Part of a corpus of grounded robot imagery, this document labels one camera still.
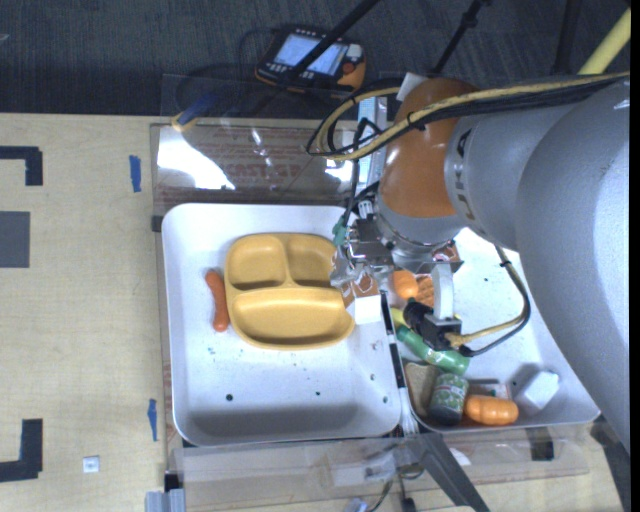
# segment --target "electronic device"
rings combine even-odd
[[[364,81],[365,55],[360,44],[347,38],[337,39],[297,77],[286,76],[326,36],[327,32],[317,27],[284,25],[256,65],[256,78],[270,85],[283,84],[296,92],[309,88],[357,90]]]

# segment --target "clear plastic panel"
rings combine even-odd
[[[525,431],[445,436],[445,441],[474,485],[589,472],[584,451],[594,441],[584,426],[553,427],[546,434],[553,443],[548,460],[534,460]],[[323,500],[346,504],[354,496],[374,503],[389,480],[396,479],[391,493],[399,492],[399,473],[409,477],[404,480],[409,493],[439,488],[420,469],[425,450],[425,436],[185,448],[173,451],[171,469],[187,492],[189,510]],[[447,501],[436,508],[453,506]]]
[[[151,128],[156,215],[187,202],[345,204],[352,163],[310,156],[305,148],[320,120],[344,93],[307,89],[291,92],[260,82],[168,75],[162,114],[177,116],[203,95],[205,117],[183,131],[171,124]],[[386,121],[386,109],[366,105],[367,115]],[[345,114],[336,130],[350,144],[359,113]],[[359,189],[380,175],[381,162],[367,162]]]

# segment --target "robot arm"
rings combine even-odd
[[[630,79],[598,89],[534,108],[508,108],[522,103],[517,95],[502,111],[481,100],[465,115],[454,105],[460,115],[411,130],[420,105],[433,119],[443,97],[481,95],[457,81],[423,82],[396,120],[409,130],[387,144],[375,212],[352,226],[344,255],[373,275],[429,273],[465,226],[518,251],[549,331],[630,451]]]

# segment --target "green bottle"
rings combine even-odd
[[[404,325],[396,327],[396,337],[423,361],[456,375],[464,375],[469,367],[469,358],[455,350],[437,351],[428,347],[422,337]]]

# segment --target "white tray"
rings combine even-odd
[[[400,419],[384,322],[356,326],[337,345],[281,351],[211,327],[204,281],[239,237],[298,232],[331,238],[343,209],[183,204],[162,224],[173,387],[180,435],[192,444],[376,437]]]
[[[507,272],[500,267],[500,260],[492,244],[477,236],[470,229],[463,229],[456,236],[456,246],[464,264],[454,274],[454,312],[462,319],[462,332],[476,332],[497,325],[517,316],[522,309],[522,298]],[[524,272],[517,253],[508,251],[508,257],[523,282]],[[549,258],[562,257],[550,254]],[[560,388],[549,404],[534,415],[520,413],[517,421],[509,426],[487,427],[482,425],[458,425],[444,427],[428,419],[422,424],[442,433],[487,432],[523,427],[543,427],[588,423],[600,410],[582,385],[571,366],[558,348],[535,301],[531,301],[531,318],[527,325],[512,338],[471,359],[464,377],[470,381],[495,381],[506,385],[510,395],[516,396],[527,380],[539,370],[549,370],[559,375]],[[474,340],[470,348],[479,349],[504,334]],[[398,343],[405,360],[416,361],[402,343]]]

